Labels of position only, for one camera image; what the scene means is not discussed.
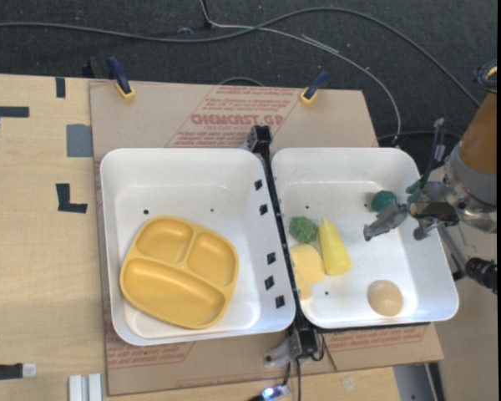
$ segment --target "cardboard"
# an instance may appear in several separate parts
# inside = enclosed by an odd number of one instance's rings
[[[130,346],[116,335],[109,310],[100,162],[118,148],[239,147],[254,124],[271,127],[272,154],[286,147],[377,146],[363,95],[322,90],[308,105],[299,101],[299,89],[133,85],[132,99],[123,99],[113,82],[93,81],[89,90],[109,394],[280,379],[284,368],[265,366],[263,352],[280,344],[284,332],[146,348]],[[303,374],[443,358],[432,324],[328,333],[324,338],[325,357],[305,361]]]

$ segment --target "yellow toy corn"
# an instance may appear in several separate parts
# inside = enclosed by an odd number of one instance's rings
[[[351,268],[351,260],[336,226],[323,218],[317,233],[326,274],[335,276],[347,272]]]

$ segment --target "yellow plate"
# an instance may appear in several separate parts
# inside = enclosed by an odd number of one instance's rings
[[[173,216],[148,220],[120,271],[124,297],[142,312],[180,327],[218,322],[230,302],[239,268],[223,236]]]

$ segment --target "beige round toy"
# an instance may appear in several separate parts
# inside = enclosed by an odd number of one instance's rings
[[[290,248],[291,261],[299,298],[305,300],[311,296],[311,284],[319,282],[325,276],[325,267],[319,251],[309,244],[296,244]]]
[[[402,310],[401,290],[391,281],[373,282],[367,289],[367,300],[376,313],[385,317],[395,317]]]

